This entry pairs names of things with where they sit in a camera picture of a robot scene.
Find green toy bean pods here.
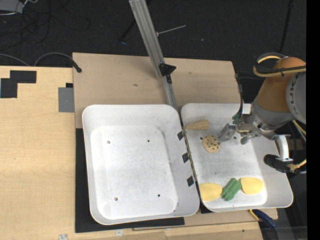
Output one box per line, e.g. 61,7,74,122
220,177,243,202

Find beige toy ice cream cone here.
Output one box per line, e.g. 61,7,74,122
185,119,211,132

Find white plastic tray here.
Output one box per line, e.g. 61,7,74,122
81,103,201,226
180,102,294,213

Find beige chocolate chip biscuit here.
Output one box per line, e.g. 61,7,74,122
201,134,222,154

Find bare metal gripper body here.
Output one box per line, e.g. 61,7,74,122
234,113,276,140

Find yellow toy potato chip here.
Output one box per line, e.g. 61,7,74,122
198,182,224,202
239,176,265,196

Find brown cardboard board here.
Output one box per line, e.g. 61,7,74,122
72,52,279,233

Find black cylinder on white bracket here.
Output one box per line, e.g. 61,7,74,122
263,134,295,174

